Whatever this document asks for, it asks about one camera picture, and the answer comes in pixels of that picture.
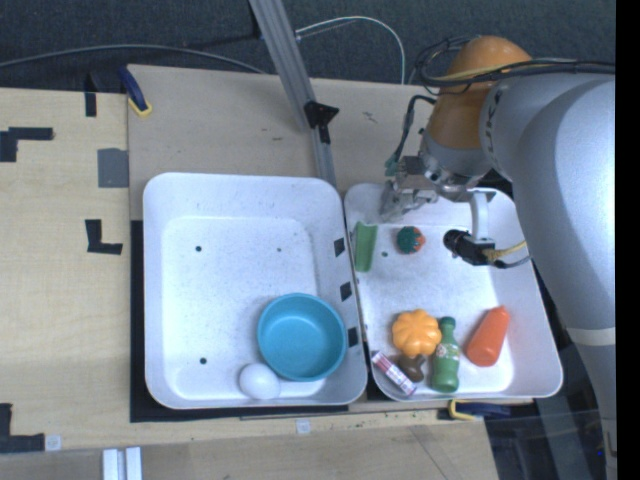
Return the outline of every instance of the wooden table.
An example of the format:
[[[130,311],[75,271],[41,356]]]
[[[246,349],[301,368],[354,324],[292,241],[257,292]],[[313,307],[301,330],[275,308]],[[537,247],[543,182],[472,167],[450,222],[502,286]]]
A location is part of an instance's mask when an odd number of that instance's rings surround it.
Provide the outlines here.
[[[297,417],[130,423],[130,221],[141,218],[146,180],[168,170],[314,174],[307,136],[296,128],[277,77],[131,70],[154,106],[146,120],[128,109],[124,95],[95,95],[92,117],[86,115],[83,93],[0,90],[0,131],[50,127],[55,134],[51,141],[20,140],[16,162],[0,163],[0,403],[13,404],[12,435],[60,436],[63,450],[172,445],[162,447],[164,453],[180,455],[189,447],[193,460],[200,457],[190,462],[192,468],[210,446],[232,450],[234,440],[243,438],[263,460],[282,453],[282,464],[297,464],[320,448],[329,461],[337,454],[345,472],[355,466],[339,458],[341,448],[355,440],[359,444],[350,445],[349,453],[374,465],[382,458],[373,450],[382,446],[396,465],[407,463],[406,453],[413,450],[417,462],[407,471],[423,462],[437,471],[438,461],[445,461],[459,478],[497,478],[482,422],[444,422],[424,404],[363,397],[344,414],[305,416],[307,436],[297,435]],[[416,88],[313,84],[319,101],[341,109],[330,127],[338,189],[344,193],[357,182],[382,181],[384,160],[399,140]],[[186,98],[179,97],[177,85],[189,87]],[[419,128],[429,109],[417,110]],[[407,151],[417,147],[414,135]],[[215,149],[215,162],[201,154],[203,148]],[[129,187],[104,180],[100,186],[99,152],[109,149],[129,152]],[[85,224],[92,219],[102,223],[102,242],[123,244],[120,254],[87,251]],[[292,455],[292,446],[302,455]],[[228,453],[230,464],[237,463]],[[50,460],[6,457],[14,471]],[[251,461],[242,457],[248,474]],[[321,477],[321,464],[318,468]],[[388,477],[380,476],[379,468],[366,470],[369,478]]]

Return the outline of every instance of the white egg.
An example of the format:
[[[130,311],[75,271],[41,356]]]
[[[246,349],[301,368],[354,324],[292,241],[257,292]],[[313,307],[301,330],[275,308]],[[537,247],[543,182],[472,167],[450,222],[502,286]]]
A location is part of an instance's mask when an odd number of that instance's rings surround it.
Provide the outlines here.
[[[240,390],[251,398],[271,400],[280,395],[280,379],[266,364],[248,364],[240,372],[238,381]]]

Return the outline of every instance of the orange pumpkin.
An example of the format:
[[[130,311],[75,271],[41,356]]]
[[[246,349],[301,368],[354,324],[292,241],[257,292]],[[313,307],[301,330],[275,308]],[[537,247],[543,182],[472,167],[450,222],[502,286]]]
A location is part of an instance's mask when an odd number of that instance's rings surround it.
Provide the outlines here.
[[[436,349],[442,333],[438,321],[424,309],[401,313],[391,328],[393,344],[404,355],[431,355]]]

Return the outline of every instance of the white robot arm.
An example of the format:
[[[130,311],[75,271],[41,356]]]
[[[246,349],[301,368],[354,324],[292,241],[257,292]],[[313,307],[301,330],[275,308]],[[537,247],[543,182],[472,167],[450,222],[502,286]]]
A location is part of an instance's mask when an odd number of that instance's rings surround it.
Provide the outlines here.
[[[441,89],[418,156],[395,158],[381,213],[392,219],[440,196],[469,200],[490,168],[511,182],[531,258],[590,376],[616,478],[615,73],[562,64],[529,62],[499,38],[465,44],[445,77],[458,85],[442,104]],[[461,85],[487,71],[495,82]]]

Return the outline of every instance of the white tray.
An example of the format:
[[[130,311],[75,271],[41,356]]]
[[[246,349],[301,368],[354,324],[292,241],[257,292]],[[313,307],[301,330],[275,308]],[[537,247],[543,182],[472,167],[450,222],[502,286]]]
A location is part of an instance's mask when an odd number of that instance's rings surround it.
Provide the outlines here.
[[[498,363],[481,368],[462,355],[460,388],[455,394],[431,390],[425,381],[407,397],[377,368],[373,376],[380,389],[399,401],[451,398],[540,398],[551,396],[562,385],[562,368],[555,341],[530,262],[499,270],[472,266],[452,258],[442,238],[452,229],[471,231],[471,207],[440,198],[434,204],[408,212],[402,220],[382,222],[378,215],[384,186],[361,184],[345,197],[347,227],[353,233],[358,221],[377,225],[373,263],[368,272],[356,272],[358,296],[366,337],[371,352],[381,350],[397,356],[391,340],[396,316],[423,308],[436,318],[453,316],[455,336],[464,345],[484,312],[504,304],[511,313],[507,338]],[[503,249],[523,239],[513,201],[497,192],[489,203],[489,236]],[[426,244],[417,253],[406,255],[395,245],[397,231],[417,226]],[[516,261],[528,253],[521,250],[505,258]],[[430,360],[424,365],[429,374]]]
[[[342,405],[367,382],[353,272],[336,190],[318,179],[166,173],[143,197],[145,376],[174,409]],[[326,379],[283,384],[276,400],[238,387],[261,361],[262,309],[290,292],[319,296],[350,330]]]

